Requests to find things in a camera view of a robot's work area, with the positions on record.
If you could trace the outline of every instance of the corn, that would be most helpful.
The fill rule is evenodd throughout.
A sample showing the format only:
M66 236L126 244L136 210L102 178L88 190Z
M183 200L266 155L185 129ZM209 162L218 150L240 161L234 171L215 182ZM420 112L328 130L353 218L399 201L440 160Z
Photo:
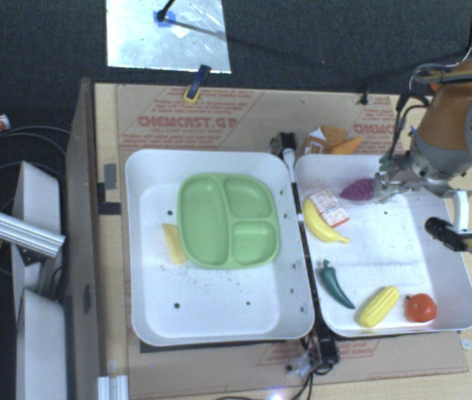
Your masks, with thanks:
M372 328L386 317L398 300L399 290L395 286L383 287L364 308L359 323L365 328Z

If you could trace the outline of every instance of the divided green plate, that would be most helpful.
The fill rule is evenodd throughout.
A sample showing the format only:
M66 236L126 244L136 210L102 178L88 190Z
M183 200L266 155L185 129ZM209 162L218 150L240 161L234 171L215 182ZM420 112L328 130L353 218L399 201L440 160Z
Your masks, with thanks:
M178 191L177 212L183 250L202 267L257 267L279 252L273 197L253 177L227 173L189 177Z

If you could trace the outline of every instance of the red tomato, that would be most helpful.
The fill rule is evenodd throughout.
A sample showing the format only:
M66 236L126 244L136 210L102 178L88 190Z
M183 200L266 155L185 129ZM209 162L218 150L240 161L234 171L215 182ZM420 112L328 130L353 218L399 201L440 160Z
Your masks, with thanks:
M426 293L418 293L410 297L406 303L406 315L413 322L425 323L436 318L437 307Z

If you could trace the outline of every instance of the dark floor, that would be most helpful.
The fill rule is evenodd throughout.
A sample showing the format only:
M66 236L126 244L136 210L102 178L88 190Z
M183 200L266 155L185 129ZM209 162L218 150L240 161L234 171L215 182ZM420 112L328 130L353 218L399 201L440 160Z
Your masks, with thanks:
M209 86L401 93L420 63L464 55L472 0L222 0L233 73ZM189 83L182 72L106 66L105 0L0 0L0 113L15 127L68 128L82 77ZM66 138L56 137L63 146ZM4 143L0 164L37 159L29 139ZM41 159L57 165L45 151ZM0 206L15 171L0 177ZM0 266L9 268L6 249ZM14 398L11 280L0 271L0 398Z

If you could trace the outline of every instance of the green chili pepper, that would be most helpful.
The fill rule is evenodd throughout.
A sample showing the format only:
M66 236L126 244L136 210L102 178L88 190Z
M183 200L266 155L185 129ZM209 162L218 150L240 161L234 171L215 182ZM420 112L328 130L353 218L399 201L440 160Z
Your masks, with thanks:
M319 272L321 280L327 289L327 292L330 293L336 301L341 303L344 307L354 310L356 307L349 300L344 291L340 288L338 284L338 279L336 278L336 270L332 267L329 267L329 261L326 259L323 261L323 268Z

